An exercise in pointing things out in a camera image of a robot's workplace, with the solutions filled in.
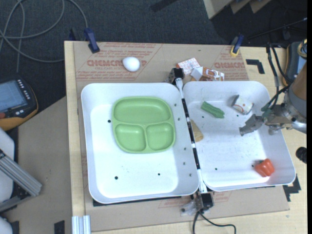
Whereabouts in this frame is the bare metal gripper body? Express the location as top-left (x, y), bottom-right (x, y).
top-left (262, 105), bottom-right (308, 136)

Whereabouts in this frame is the white can with orange print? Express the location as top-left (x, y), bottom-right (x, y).
top-left (228, 94), bottom-right (255, 116)

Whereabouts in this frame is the white plastic tray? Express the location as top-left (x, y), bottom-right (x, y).
top-left (182, 80), bottom-right (297, 192)
top-left (80, 82), bottom-right (200, 204)

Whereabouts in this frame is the green ridged vegetable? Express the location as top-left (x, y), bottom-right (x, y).
top-left (200, 100), bottom-right (225, 118)

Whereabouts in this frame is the orange bell pepper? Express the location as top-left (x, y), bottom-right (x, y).
top-left (254, 158), bottom-right (275, 178)

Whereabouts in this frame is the tan wedge-shaped toy food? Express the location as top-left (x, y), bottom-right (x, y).
top-left (189, 119), bottom-right (204, 143)

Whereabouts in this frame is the thin black and white rod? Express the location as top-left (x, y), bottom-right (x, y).
top-left (175, 78), bottom-right (208, 194)

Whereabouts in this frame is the orange and white carton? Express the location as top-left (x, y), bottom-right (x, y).
top-left (190, 66), bottom-right (225, 82)

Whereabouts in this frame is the orange and white packet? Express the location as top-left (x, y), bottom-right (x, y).
top-left (176, 57), bottom-right (200, 76)

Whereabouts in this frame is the green divided plate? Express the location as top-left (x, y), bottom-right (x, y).
top-left (111, 96), bottom-right (176, 154)

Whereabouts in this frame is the brown cardboard board red print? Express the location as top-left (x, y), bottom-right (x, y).
top-left (73, 41), bottom-right (291, 233)

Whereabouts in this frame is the white egg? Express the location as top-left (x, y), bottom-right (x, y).
top-left (122, 57), bottom-right (141, 72)

